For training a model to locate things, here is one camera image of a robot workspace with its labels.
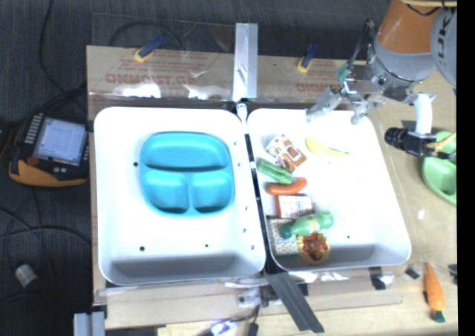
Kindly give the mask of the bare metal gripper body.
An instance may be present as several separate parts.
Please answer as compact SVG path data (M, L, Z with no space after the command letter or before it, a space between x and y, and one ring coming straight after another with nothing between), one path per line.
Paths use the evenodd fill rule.
M387 99L403 102L413 90L412 81L371 66L343 66L339 69L339 82L343 97L375 105Z

